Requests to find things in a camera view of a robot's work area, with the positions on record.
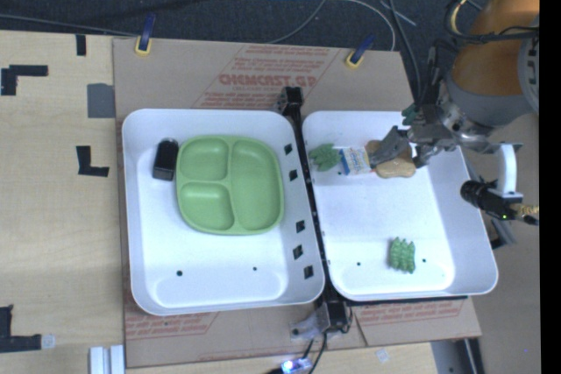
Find white and blue packet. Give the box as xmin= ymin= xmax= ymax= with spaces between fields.
xmin=337 ymin=145 xmax=374 ymax=177

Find small black bottle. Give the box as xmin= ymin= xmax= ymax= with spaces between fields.
xmin=151 ymin=138 xmax=181 ymax=182

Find green toy broccoli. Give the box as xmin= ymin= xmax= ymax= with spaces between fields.
xmin=307 ymin=143 xmax=341 ymax=173

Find black cylinder on white bracket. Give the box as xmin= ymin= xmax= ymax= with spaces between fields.
xmin=459 ymin=143 xmax=525 ymax=222

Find white plastic tray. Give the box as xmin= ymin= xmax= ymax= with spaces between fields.
xmin=121 ymin=107 xmax=327 ymax=317
xmin=301 ymin=109 xmax=500 ymax=302

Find green toy grapes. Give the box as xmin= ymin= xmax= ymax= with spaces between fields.
xmin=386 ymin=236 xmax=417 ymax=275

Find tan toy bread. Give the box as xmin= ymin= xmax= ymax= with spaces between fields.
xmin=365 ymin=139 xmax=417 ymax=180

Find black block with thin wires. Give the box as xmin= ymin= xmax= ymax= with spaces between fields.
xmin=321 ymin=299 xmax=352 ymax=335
xmin=276 ymin=86 xmax=305 ymax=117

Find brown cardboard board red print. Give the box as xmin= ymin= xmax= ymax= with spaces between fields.
xmin=111 ymin=36 xmax=483 ymax=369

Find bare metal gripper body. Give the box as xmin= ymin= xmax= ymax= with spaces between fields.
xmin=405 ymin=103 xmax=492 ymax=156

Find green divided plate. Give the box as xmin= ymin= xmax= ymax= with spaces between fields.
xmin=174 ymin=134 xmax=286 ymax=237

